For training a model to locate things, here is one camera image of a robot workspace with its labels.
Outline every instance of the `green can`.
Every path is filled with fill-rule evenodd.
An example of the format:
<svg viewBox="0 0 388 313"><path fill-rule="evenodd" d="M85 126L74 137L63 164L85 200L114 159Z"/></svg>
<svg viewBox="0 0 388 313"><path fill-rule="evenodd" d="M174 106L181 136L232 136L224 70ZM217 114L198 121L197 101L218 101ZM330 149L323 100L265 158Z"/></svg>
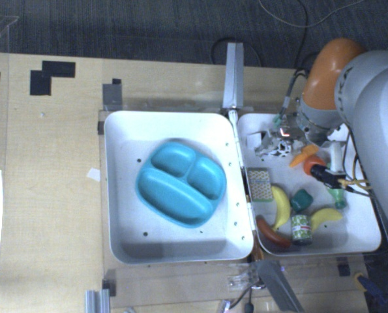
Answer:
<svg viewBox="0 0 388 313"><path fill-rule="evenodd" d="M295 215L291 217L292 243L297 246L307 246L312 243L310 217Z"/></svg>

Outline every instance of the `banana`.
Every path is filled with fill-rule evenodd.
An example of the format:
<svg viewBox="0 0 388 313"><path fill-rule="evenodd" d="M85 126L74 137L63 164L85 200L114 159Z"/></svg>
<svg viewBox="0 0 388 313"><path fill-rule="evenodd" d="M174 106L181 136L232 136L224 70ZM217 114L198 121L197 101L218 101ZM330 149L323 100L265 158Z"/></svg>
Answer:
<svg viewBox="0 0 388 313"><path fill-rule="evenodd" d="M343 215L331 207L318 210L310 217L311 230L314 232L322 223L340 220L341 218L343 218Z"/></svg>
<svg viewBox="0 0 388 313"><path fill-rule="evenodd" d="M276 231L285 224L291 215L291 204L285 192L278 186L271 186L273 199L276 201L276 218L272 229Z"/></svg>

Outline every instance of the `white sticker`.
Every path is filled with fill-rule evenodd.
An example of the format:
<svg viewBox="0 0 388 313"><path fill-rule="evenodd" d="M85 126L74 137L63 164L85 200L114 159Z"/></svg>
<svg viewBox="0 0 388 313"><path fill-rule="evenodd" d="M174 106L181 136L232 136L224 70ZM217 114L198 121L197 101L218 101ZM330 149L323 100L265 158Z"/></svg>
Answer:
<svg viewBox="0 0 388 313"><path fill-rule="evenodd" d="M96 168L91 168L87 174L87 177L97 182L101 181L101 171Z"/></svg>

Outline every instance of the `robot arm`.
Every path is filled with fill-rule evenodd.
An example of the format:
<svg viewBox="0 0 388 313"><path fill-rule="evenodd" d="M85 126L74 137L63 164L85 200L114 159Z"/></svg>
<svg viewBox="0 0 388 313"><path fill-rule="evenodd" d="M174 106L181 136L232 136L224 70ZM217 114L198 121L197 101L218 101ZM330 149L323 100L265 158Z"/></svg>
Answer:
<svg viewBox="0 0 388 313"><path fill-rule="evenodd" d="M308 141L323 146L342 123L388 218L388 51L365 52L345 38L320 52L298 107Z"/></svg>

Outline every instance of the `white cable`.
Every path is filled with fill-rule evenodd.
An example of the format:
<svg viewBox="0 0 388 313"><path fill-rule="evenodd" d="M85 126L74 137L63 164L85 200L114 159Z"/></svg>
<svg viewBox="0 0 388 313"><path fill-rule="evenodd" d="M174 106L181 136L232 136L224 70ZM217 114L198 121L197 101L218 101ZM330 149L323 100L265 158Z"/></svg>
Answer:
<svg viewBox="0 0 388 313"><path fill-rule="evenodd" d="M358 0L358 1L355 1L354 3L350 3L348 5L345 5L345 6L342 6L342 7L339 7L337 9L334 9L332 12L328 13L326 16L324 16L322 19L320 19L319 21L315 22L315 23L312 23L312 24L308 24L308 25L299 25L299 24L294 24L294 23L290 23L288 21L285 21L283 20L282 18L279 18L278 16L272 14L271 12L269 12L265 6L263 5L263 3L261 3L261 0L258 0L259 1L259 5L261 6L261 8L266 12L268 13L270 16L272 16L273 18L275 18L276 20L282 22L282 23L285 23L285 24L288 24L292 27L296 27L296 28L311 28L311 27L315 27L316 25L319 25L320 23L324 22L327 18L329 18L330 16L332 16L334 13L338 12L339 10L342 10L342 9L345 9L345 8L348 8L348 7L352 7L354 5L357 5L365 0Z"/></svg>

